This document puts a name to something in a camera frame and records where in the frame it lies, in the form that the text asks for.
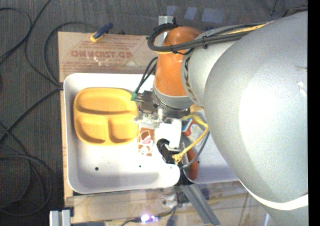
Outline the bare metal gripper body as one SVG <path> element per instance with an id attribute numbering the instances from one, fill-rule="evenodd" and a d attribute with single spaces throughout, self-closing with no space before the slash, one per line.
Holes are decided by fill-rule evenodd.
<path id="1" fill-rule="evenodd" d="M 166 123 L 169 119 L 181 119 L 190 113 L 191 99 L 188 96 L 165 95 L 157 90 L 145 90 L 136 97 L 138 109 L 151 115 L 152 120 Z"/>

